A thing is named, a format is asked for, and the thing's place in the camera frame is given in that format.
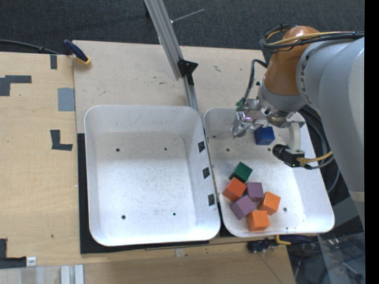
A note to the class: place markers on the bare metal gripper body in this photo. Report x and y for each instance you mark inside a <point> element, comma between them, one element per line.
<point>254,109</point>

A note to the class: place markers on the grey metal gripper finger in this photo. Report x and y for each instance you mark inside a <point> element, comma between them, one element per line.
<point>238,129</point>
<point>254,125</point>

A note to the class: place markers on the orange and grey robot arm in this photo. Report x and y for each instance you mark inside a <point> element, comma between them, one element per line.
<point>325,78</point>

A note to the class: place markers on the blue cube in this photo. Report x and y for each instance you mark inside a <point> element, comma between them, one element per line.
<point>264,136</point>

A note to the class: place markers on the green cube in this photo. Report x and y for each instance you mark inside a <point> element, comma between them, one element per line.
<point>242,171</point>

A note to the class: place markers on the orange cube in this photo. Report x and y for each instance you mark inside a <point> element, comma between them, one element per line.
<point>270,203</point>
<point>258,220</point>
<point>234,189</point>

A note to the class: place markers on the purple cube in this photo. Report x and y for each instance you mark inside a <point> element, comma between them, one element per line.
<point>255,190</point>
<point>242,207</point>

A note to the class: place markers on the white plastic tray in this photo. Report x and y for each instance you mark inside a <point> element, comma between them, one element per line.
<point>296,194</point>
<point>148,182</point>

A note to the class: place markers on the pale wood board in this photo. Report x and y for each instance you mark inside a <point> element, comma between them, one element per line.
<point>133,75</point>

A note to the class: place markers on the black cylinder on white bracket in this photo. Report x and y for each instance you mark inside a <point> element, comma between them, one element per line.
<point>286,154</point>

